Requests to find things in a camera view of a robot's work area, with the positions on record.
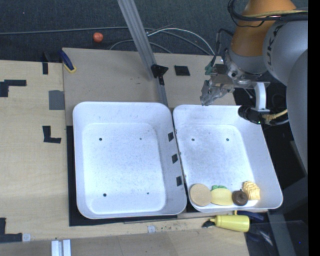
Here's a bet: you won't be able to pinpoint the white plastic tray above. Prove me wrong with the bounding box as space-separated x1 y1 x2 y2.
172 104 284 214
72 101 188 220

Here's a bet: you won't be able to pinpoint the brown doughnut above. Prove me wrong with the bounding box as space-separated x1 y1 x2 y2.
231 189 249 207

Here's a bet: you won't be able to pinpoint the tan round biscuit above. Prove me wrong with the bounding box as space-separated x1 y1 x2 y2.
189 183 213 207

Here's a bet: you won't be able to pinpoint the yellow toy fries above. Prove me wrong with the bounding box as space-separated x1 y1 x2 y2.
241 180 261 201

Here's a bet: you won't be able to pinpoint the yellow lemon with green leaf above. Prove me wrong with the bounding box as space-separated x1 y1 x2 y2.
210 184 234 206

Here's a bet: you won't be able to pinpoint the yellow squeeze bottle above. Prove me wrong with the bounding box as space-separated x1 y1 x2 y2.
209 214 251 233

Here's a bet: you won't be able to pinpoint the black cylinder on white bracket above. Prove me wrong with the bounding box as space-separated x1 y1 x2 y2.
237 82 271 125

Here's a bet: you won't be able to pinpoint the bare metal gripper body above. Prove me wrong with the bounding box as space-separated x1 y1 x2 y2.
207 59 254 95

